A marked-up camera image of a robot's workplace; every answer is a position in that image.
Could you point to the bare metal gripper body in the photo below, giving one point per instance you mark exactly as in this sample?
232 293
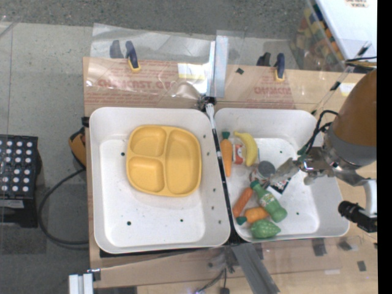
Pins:
318 162

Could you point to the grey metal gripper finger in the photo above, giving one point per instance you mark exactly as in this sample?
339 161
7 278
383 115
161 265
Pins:
310 180
286 168

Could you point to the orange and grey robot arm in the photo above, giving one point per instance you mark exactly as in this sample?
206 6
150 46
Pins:
356 118

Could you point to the grey topped can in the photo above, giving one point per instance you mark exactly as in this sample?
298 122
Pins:
266 168

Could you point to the white and black carton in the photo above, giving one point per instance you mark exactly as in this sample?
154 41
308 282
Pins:
280 188

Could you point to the white plastic tray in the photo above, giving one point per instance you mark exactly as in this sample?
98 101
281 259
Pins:
153 222
309 204

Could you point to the green bottle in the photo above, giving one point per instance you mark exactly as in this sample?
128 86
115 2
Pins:
271 202

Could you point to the yellow banana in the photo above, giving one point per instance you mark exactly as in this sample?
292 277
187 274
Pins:
250 149

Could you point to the small can orange label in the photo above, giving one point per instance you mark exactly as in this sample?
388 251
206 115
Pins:
238 155

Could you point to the short orange carrot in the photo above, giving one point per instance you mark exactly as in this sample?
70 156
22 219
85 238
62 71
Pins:
255 214

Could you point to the orange sausage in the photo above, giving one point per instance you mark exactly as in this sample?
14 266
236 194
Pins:
242 202

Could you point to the long orange carrot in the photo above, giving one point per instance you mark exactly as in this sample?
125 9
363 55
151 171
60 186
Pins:
227 155

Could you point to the thin black and white rod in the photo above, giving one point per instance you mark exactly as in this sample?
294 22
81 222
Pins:
218 153

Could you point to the brown cardboard board red print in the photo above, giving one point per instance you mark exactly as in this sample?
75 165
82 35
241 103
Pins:
306 265

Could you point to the yellow divided plate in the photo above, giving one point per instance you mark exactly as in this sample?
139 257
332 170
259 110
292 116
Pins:
180 164

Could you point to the black box with white dots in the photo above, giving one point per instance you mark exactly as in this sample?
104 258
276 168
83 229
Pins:
18 176

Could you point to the black cylinder on white bracket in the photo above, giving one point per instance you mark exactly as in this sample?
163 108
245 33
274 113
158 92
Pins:
359 214

